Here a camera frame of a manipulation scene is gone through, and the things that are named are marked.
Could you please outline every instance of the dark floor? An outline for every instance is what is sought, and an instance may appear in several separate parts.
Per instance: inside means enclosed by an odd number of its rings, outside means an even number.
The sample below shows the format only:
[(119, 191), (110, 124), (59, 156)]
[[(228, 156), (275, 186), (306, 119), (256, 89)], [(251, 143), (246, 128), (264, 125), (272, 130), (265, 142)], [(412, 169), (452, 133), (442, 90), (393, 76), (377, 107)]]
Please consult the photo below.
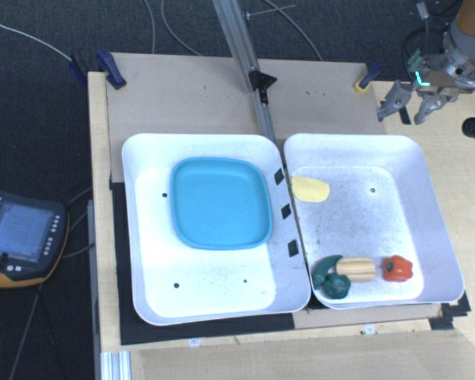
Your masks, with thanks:
[[(97, 70), (98, 49), (193, 55), (162, 22), (162, 0), (0, 0), (0, 190), (41, 200), (69, 201), (91, 184), (86, 89), (63, 54)], [(285, 9), (325, 61), (380, 63), (379, 80), (407, 80), (403, 51), (437, 51), (462, 0), (425, 1), (431, 12), (426, 43), (417, 0), (269, 0)], [(271, 8), (240, 0), (244, 10)], [(229, 55), (210, 0), (165, 0), (165, 19), (192, 50)], [(319, 60), (279, 13), (252, 16), (258, 58)], [(72, 221), (91, 193), (70, 207)], [(74, 228), (67, 252), (87, 245), (87, 225)], [(43, 285), (21, 355), (14, 366), (37, 287), (0, 291), (0, 380), (93, 378), (88, 254), (61, 260)]]

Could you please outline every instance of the blue oval plate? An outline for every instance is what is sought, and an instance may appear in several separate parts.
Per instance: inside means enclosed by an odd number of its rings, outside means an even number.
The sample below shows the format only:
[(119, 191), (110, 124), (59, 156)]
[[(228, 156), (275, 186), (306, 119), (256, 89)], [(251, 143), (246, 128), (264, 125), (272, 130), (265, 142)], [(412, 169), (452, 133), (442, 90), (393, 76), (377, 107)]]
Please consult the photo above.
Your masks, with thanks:
[(174, 228), (200, 249), (249, 249), (272, 232), (268, 186), (262, 172), (231, 158), (187, 158), (170, 181)]

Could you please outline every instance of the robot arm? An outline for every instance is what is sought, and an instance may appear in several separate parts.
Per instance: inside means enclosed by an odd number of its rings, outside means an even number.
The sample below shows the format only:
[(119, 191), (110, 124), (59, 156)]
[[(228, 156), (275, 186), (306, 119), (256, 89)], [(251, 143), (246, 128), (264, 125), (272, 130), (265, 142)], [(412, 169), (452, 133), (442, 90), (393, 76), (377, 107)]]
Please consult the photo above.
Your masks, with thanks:
[(426, 121), (435, 110), (456, 101), (462, 93), (475, 90), (475, 0), (464, 0), (456, 18), (443, 36), (442, 53), (421, 55), (408, 61), (411, 83), (395, 81), (381, 107), (380, 121), (406, 106), (413, 92), (422, 97), (415, 124)]

